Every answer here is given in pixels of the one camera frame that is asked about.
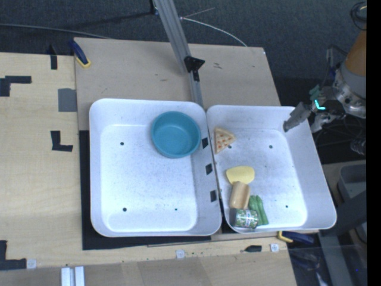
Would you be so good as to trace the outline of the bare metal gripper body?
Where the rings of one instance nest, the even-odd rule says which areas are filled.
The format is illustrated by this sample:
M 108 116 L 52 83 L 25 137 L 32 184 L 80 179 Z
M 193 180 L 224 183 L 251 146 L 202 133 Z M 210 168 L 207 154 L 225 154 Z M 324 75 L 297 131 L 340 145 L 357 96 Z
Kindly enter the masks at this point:
M 311 89 L 311 108 L 315 113 L 366 118 L 366 100 L 351 90 L 343 80 Z

